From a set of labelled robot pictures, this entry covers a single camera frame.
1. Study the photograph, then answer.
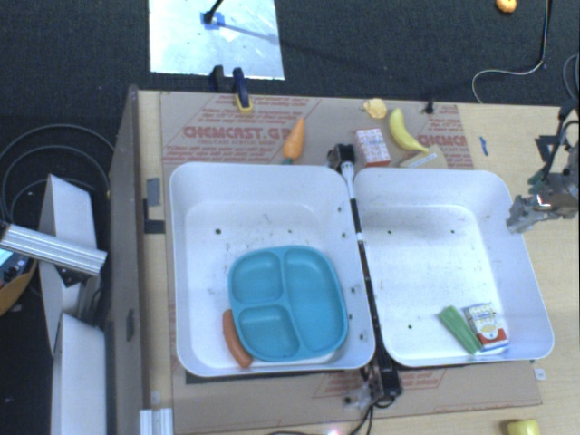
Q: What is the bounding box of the orange carrot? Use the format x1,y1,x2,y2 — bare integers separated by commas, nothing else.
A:
281,117,306,166

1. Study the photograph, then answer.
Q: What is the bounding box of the yellow rounded block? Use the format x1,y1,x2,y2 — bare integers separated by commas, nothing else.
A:
507,419,541,435

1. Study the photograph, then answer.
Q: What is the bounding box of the blue divided plate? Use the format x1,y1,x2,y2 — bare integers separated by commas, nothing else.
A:
227,245,350,363

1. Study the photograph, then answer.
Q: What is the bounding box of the white and red patterned carton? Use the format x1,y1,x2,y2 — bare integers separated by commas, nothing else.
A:
354,128,392,169

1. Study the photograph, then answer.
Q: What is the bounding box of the green stick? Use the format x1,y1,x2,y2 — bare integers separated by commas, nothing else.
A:
437,305,482,355

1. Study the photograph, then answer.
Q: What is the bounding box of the white plastic tray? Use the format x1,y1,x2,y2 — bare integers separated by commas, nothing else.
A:
352,166,556,369
169,160,377,378

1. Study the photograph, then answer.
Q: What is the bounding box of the thin black and white rod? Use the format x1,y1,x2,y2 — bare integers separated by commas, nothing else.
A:
340,160,393,375

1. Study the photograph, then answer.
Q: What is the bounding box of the yellow banana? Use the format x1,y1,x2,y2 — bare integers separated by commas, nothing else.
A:
388,107,430,154

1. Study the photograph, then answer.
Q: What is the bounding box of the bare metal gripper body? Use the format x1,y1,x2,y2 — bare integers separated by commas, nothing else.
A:
528,171,580,220

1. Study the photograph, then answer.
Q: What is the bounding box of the orange sausage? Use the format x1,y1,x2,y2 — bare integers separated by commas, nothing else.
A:
221,308,254,370

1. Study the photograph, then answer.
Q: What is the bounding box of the yellow crisp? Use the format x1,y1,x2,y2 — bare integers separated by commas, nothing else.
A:
362,98,389,120

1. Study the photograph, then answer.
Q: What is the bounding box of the white and red printed carton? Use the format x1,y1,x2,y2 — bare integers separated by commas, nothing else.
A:
461,302,510,353

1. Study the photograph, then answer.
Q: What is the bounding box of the brown cardboard board red print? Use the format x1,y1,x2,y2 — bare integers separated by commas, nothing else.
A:
159,91,544,434

